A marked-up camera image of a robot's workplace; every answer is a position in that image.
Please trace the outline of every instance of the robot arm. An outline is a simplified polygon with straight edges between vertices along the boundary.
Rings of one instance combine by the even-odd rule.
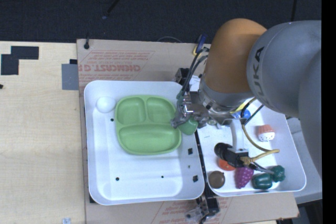
[[[193,113],[199,122],[212,118],[229,125],[231,112],[246,99],[256,97],[268,108],[300,120],[322,178],[320,20],[284,23],[270,29],[252,20],[229,20],[214,37],[199,88],[197,98],[193,96],[195,110],[187,109],[190,99],[177,101],[174,127]]]

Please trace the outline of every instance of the white ball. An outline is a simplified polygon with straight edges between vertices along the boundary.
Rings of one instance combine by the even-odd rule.
[[[96,103],[96,107],[101,113],[109,113],[115,106],[116,101],[111,97],[100,97]]]

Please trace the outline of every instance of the purple grapes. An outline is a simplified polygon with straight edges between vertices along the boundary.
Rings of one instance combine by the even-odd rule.
[[[236,168],[235,171],[235,182],[237,188],[244,188],[247,183],[251,180],[254,170],[243,166]]]

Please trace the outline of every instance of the green plate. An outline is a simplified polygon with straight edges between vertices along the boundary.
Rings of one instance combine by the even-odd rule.
[[[170,124],[174,116],[175,106],[164,97],[124,97],[116,106],[118,141],[131,154],[154,155],[171,152],[182,140],[181,131]]]

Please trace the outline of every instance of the green toy vegetable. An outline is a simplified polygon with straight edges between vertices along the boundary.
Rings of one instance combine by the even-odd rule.
[[[285,169],[281,165],[274,166],[270,169],[274,174],[271,175],[274,182],[280,182],[285,179]]]
[[[251,181],[255,189],[269,189],[272,186],[272,177],[269,173],[256,175]]]

